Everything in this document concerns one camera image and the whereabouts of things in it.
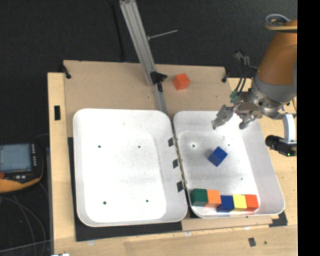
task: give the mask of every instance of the black floor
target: black floor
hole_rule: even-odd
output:
[[[150,40],[156,64],[223,66],[231,77],[240,76],[235,50],[262,60],[274,35],[267,15],[298,18],[298,0],[136,1],[148,36],[178,30]],[[50,148],[47,73],[63,60],[138,62],[118,1],[0,0],[0,143],[43,135]],[[2,197],[0,255],[52,238],[46,179]],[[16,199],[41,221],[26,210],[32,231]]]

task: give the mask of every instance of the yellow cube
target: yellow cube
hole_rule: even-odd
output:
[[[244,194],[233,194],[234,209],[233,212],[242,212],[247,209],[246,196]]]

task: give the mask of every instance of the empty white tray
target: empty white tray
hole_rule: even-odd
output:
[[[212,128],[217,111],[181,111],[173,118],[185,185],[193,189],[219,190],[221,195],[256,194],[260,207],[255,215],[276,215],[285,207],[284,197],[257,120],[239,129],[236,114],[226,124]],[[228,155],[218,167],[208,160],[217,148]],[[249,212],[217,212],[192,206],[205,219],[247,215]]]
[[[158,110],[73,117],[77,214],[91,227],[177,222],[188,211],[172,124]]]

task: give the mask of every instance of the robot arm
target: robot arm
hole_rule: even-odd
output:
[[[295,128],[288,120],[295,118],[296,114],[280,113],[279,110],[297,96],[298,21],[289,20],[279,14],[271,14],[266,17],[265,26],[275,31],[275,35],[265,51],[260,66],[256,68],[250,89],[242,91],[245,81],[240,87],[241,77],[236,90],[230,95],[230,103],[233,106],[223,105],[216,119],[212,121],[212,127],[216,129],[225,124],[233,113],[242,119],[239,124],[240,129],[246,128],[250,122],[263,116],[273,120],[283,120],[285,138],[269,137],[265,143],[283,155],[296,156],[297,142],[292,138],[288,139],[288,134],[293,134],[291,130]],[[234,55],[242,67],[246,65],[252,68],[249,57],[243,52],[238,51]]]

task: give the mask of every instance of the colored block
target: colored block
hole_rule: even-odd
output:
[[[218,167],[227,155],[228,154],[221,147],[218,146],[209,156],[208,160],[211,163],[213,163],[216,167]]]
[[[229,213],[235,208],[232,195],[221,195],[221,204],[216,208],[217,213]]]
[[[233,203],[234,203],[234,209],[233,212],[242,212],[247,210],[247,201],[246,197],[243,194],[234,194],[233,197]]]
[[[216,208],[221,205],[221,196],[219,190],[207,189],[206,193],[208,196],[208,203],[205,205],[205,207]]]
[[[177,74],[173,79],[173,84],[177,90],[182,90],[188,87],[190,80],[186,73]]]
[[[195,188],[190,193],[192,206],[205,206],[208,203],[208,194],[206,189]]]
[[[246,211],[254,212],[259,208],[258,197],[256,194],[245,194]]]

